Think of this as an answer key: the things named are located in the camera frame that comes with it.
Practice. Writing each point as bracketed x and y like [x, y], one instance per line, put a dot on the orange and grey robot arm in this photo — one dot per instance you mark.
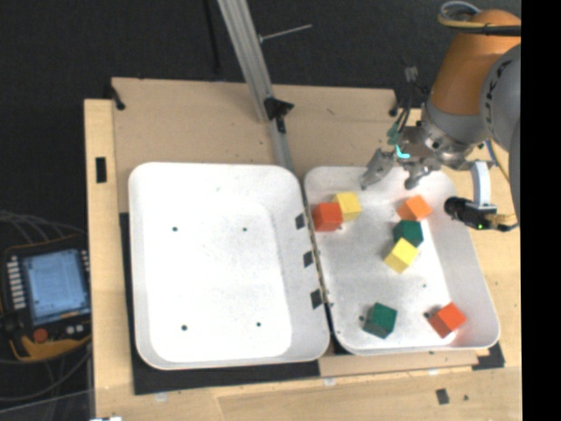
[473, 73]

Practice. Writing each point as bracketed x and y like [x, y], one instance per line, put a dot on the green cube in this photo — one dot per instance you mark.
[380, 320]
[408, 232]

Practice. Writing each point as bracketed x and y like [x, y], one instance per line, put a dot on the brown cardboard board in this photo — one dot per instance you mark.
[197, 121]

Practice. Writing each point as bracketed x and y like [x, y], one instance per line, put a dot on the yellow cube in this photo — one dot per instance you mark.
[349, 205]
[401, 255]

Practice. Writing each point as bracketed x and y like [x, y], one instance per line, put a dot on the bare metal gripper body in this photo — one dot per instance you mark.
[434, 147]

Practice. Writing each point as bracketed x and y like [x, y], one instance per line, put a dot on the white plastic tray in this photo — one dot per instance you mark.
[219, 270]
[372, 287]

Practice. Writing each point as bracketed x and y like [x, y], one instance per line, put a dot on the orange cube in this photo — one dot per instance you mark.
[414, 208]

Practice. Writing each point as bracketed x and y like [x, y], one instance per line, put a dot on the thin black and white rod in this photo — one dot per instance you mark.
[316, 257]

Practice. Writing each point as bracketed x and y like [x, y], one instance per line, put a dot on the red cube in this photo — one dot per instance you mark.
[447, 320]
[327, 217]

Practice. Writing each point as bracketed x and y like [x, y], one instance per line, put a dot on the black cylinder on white bracket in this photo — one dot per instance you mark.
[471, 213]

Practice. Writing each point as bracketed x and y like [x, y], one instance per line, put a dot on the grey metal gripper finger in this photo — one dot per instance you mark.
[415, 176]
[376, 167]

